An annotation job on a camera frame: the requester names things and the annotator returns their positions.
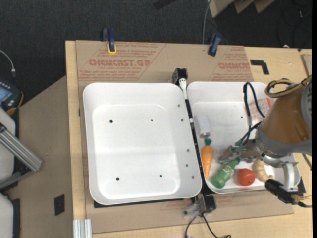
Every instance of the black floor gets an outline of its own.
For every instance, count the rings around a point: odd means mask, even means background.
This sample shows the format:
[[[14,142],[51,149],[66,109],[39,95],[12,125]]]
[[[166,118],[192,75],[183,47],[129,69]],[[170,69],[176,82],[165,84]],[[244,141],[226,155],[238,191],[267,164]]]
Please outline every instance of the black floor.
[[[13,80],[0,54],[0,78],[27,102],[65,75],[65,40],[98,40],[103,27],[114,28],[117,41],[202,42],[207,0],[177,0],[159,10],[157,1],[0,0],[0,49],[17,70]],[[222,44],[312,47],[312,0],[277,0],[260,14],[251,5],[238,15],[231,5],[207,20],[205,41],[220,32]]]

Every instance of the wooden table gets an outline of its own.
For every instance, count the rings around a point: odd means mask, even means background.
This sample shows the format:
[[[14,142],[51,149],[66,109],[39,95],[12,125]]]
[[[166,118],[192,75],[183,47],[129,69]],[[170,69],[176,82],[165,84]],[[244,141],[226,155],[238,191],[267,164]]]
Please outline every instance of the wooden table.
[[[252,66],[254,81],[269,83],[275,79],[288,77],[300,81],[306,77],[301,59],[302,54],[311,54],[311,50],[278,49],[278,48],[245,48],[248,59],[264,60],[270,70],[270,75],[264,75],[258,66]],[[73,219],[86,219],[85,193],[82,165],[82,146],[80,120],[78,117],[79,100],[77,84],[76,43],[66,41],[66,66],[68,86],[68,110],[70,133],[70,156],[72,177]],[[297,155],[300,173],[307,190],[312,194],[312,173],[301,155]],[[233,238],[240,237],[312,237],[312,210],[294,206],[294,214],[244,219],[211,223],[211,228],[219,237],[231,234]],[[184,236],[185,226],[152,228],[136,231],[104,233],[94,235],[94,238],[126,238],[126,237],[160,237],[180,238]],[[210,237],[205,224],[194,224],[190,227],[193,237]]]

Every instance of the beige toy food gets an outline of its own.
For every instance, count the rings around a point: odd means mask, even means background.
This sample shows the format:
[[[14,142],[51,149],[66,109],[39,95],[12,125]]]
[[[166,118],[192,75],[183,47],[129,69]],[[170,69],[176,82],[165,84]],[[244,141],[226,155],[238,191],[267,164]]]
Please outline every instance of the beige toy food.
[[[253,163],[253,171],[256,173],[256,178],[265,183],[269,179],[274,179],[274,176],[266,173],[264,165],[267,164],[260,159],[256,159]]]

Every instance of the red tomato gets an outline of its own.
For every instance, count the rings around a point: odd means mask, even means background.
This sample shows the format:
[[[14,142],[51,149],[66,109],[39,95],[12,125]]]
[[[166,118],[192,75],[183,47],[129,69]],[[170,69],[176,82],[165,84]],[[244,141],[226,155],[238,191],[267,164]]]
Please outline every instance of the red tomato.
[[[250,186],[254,183],[256,174],[250,169],[240,169],[237,178],[241,186]]]

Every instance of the orange carrot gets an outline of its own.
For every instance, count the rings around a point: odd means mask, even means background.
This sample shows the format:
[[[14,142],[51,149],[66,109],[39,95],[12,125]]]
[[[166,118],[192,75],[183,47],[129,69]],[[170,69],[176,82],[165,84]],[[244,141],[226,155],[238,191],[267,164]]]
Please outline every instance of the orange carrot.
[[[209,138],[205,139],[205,144],[206,145],[202,148],[201,156],[203,169],[205,173],[205,179],[207,180],[213,157],[213,149],[210,147],[211,140]]]

